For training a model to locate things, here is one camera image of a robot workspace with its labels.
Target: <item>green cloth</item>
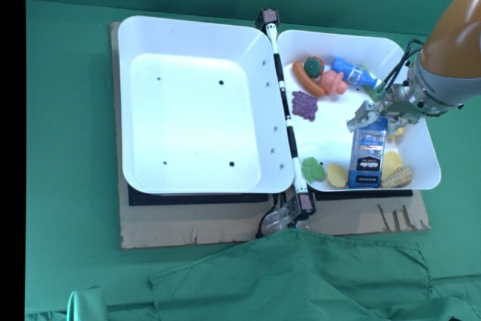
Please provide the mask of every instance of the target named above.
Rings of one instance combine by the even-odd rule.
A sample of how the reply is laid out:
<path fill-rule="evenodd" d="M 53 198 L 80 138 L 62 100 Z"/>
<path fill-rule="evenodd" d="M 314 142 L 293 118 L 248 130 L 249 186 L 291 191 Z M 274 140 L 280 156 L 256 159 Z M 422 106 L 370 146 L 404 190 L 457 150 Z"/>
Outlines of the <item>green cloth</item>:
<path fill-rule="evenodd" d="M 481 299 L 433 295 L 418 247 L 299 229 L 150 279 L 161 321 L 481 319 Z"/>

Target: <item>pink toy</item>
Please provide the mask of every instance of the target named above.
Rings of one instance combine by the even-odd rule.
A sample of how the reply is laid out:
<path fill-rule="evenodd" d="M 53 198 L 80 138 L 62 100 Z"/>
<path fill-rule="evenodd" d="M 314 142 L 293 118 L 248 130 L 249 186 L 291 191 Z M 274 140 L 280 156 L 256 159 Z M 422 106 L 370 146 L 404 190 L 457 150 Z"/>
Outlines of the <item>pink toy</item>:
<path fill-rule="evenodd" d="M 343 81 L 343 76 L 344 73 L 342 72 L 326 71 L 321 75 L 319 85 L 329 96 L 334 94 L 343 95 L 347 90 L 347 83 Z"/>

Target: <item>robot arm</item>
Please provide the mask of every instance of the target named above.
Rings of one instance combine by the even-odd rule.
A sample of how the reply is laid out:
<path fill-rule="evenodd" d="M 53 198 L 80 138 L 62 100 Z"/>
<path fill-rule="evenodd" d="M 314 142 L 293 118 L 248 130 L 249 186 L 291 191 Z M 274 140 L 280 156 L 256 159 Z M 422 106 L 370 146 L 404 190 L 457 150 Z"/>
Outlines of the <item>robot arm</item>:
<path fill-rule="evenodd" d="M 413 44 L 422 47 L 412 49 Z M 407 60 L 416 55 L 413 62 Z M 403 65 L 407 79 L 394 83 Z M 438 117 L 481 95 L 481 0 L 453 0 L 425 43 L 413 39 L 398 65 L 347 123 L 352 132 L 381 115 L 389 132 Z"/>

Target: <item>blue bottle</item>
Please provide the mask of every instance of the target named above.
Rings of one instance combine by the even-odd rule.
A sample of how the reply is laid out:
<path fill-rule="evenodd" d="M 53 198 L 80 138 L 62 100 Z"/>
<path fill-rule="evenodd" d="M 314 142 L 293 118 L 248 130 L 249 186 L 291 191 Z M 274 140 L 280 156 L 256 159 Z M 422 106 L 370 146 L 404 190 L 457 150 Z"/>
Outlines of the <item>blue bottle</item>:
<path fill-rule="evenodd" d="M 387 128 L 387 118 L 378 117 L 370 125 L 354 131 L 347 177 L 349 187 L 376 188 L 381 184 Z"/>
<path fill-rule="evenodd" d="M 335 58 L 331 64 L 331 69 L 337 73 L 344 74 L 344 82 L 354 84 L 356 86 L 369 86 L 374 89 L 380 80 L 370 76 L 363 68 L 358 67 L 352 63 L 348 63 L 341 58 Z"/>

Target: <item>hot dog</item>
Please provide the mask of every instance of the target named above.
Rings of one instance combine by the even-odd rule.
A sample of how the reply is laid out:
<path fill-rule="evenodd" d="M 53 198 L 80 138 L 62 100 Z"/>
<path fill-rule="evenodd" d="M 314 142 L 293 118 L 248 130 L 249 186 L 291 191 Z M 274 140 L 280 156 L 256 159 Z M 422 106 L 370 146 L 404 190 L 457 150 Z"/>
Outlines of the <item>hot dog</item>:
<path fill-rule="evenodd" d="M 321 98 L 325 95 L 325 90 L 318 83 L 316 83 L 312 77 L 307 75 L 302 62 L 294 62 L 292 64 L 292 70 L 294 71 L 294 75 L 298 79 L 301 86 L 303 86 L 308 93 L 317 98 Z"/>

